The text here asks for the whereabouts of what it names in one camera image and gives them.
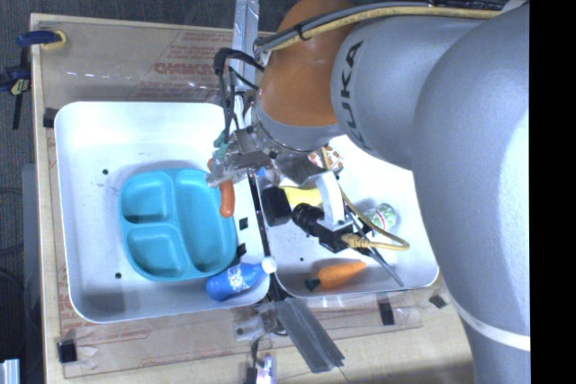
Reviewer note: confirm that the orange carrot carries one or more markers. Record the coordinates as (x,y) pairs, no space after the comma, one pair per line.
(339,274)

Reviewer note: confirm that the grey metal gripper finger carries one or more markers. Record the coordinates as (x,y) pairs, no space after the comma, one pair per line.
(227,176)

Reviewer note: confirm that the blue bottle with white cap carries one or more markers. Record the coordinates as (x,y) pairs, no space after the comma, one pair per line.
(229,283)

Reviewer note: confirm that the black cylinder on white bracket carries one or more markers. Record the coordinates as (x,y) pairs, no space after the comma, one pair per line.
(315,222)

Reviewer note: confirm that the white plastic tray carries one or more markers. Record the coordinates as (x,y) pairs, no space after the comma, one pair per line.
(90,193)
(405,256)

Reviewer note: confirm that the brown and white packet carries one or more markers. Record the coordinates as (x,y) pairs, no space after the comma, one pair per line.
(333,157)

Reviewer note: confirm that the thin black and white rod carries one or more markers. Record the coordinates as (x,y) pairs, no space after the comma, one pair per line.
(262,229)

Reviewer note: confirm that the black box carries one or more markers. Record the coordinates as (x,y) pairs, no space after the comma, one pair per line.
(275,207)

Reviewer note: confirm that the blue divided plate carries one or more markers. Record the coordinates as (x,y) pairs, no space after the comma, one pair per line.
(180,229)

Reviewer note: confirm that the orange sausage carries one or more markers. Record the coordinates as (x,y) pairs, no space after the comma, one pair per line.
(227,200)

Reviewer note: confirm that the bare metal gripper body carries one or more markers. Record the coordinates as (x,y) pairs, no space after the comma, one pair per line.
(254,157)

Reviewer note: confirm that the brown cardboard board, red print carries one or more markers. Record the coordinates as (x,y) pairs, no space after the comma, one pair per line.
(135,346)

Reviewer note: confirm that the yellow banana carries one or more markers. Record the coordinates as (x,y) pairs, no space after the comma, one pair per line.
(303,195)

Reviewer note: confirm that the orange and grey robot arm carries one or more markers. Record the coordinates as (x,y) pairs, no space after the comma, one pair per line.
(450,126)

